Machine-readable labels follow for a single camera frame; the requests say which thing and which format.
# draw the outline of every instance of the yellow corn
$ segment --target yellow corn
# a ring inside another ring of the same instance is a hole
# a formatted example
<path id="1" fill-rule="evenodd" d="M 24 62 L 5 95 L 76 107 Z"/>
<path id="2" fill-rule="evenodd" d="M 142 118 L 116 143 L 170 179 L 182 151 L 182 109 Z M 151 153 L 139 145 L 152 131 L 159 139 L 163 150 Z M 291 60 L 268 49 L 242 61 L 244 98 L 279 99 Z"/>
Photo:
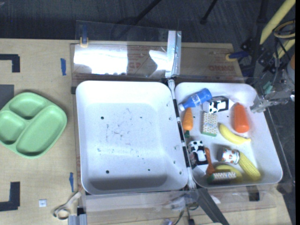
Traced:
<path id="1" fill-rule="evenodd" d="M 261 178 L 260 172 L 242 152 L 240 152 L 239 165 L 253 181 L 257 181 Z"/>

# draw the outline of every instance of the beige table surface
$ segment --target beige table surface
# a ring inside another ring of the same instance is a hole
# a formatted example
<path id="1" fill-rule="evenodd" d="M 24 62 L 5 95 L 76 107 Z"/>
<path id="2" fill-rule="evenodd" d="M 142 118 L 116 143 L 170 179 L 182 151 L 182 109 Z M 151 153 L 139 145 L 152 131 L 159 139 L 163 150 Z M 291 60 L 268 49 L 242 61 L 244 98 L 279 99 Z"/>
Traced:
<path id="1" fill-rule="evenodd" d="M 4 146 L 0 146 L 0 202 L 9 200 L 10 182 L 21 184 L 20 207 L 18 210 L 0 212 L 0 225 L 63 225 L 52 213 L 74 193 L 69 183 L 74 174 L 77 190 L 76 151 L 74 133 L 73 98 L 70 92 L 71 67 L 70 44 L 72 40 L 0 39 L 0 53 L 18 54 L 21 72 L 11 72 L 11 61 L 0 60 L 0 84 L 13 84 L 15 95 L 32 91 L 51 100 L 67 114 L 67 126 L 56 144 L 42 157 L 23 158 Z M 67 64 L 67 75 L 63 76 L 60 59 Z M 282 195 L 273 191 L 274 204 L 271 208 L 225 212 L 230 224 L 291 224 Z M 46 207 L 38 201 L 47 199 Z M 76 203 L 71 208 L 76 213 Z M 196 224 L 209 224 L 207 215 L 193 217 Z M 132 225 L 159 225 L 162 220 L 130 222 Z M 178 225 L 187 225 L 183 218 Z"/>

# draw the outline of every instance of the blue bottle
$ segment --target blue bottle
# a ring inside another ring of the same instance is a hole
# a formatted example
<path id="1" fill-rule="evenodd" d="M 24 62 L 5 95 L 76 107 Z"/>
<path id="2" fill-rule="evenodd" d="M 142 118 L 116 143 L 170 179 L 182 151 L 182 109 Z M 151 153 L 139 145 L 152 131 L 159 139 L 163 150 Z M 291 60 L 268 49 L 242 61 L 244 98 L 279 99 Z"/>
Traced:
<path id="1" fill-rule="evenodd" d="M 198 105 L 201 105 L 207 100 L 210 100 L 212 98 L 212 95 L 210 91 L 207 88 L 202 89 L 200 92 L 197 92 L 190 96 L 186 102 L 181 103 L 178 105 L 178 108 L 181 111 L 186 110 L 188 107 L 196 107 Z"/>

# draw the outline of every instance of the green divided tray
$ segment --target green divided tray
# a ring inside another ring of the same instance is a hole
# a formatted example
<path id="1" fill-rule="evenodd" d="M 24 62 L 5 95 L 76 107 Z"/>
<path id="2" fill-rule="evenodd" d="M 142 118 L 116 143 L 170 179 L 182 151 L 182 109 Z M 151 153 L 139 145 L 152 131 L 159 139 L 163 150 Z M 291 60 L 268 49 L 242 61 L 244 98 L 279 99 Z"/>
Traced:
<path id="1" fill-rule="evenodd" d="M 24 92 L 0 110 L 0 143 L 25 158 L 44 155 L 67 124 L 65 112 L 48 99 Z"/>

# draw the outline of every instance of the yellow banana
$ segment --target yellow banana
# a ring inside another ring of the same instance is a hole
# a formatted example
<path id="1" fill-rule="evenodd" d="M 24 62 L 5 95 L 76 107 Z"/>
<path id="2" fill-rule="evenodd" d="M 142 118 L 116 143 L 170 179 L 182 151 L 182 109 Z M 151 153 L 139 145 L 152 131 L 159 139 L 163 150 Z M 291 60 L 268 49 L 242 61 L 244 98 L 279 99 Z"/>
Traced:
<path id="1" fill-rule="evenodd" d="M 232 131 L 229 130 L 228 127 L 226 127 L 222 123 L 219 125 L 219 130 L 225 139 L 227 139 L 228 141 L 230 141 L 234 144 L 242 144 L 242 143 L 251 141 L 250 138 L 245 138 L 245 137 L 241 137 L 241 136 L 234 134 Z"/>

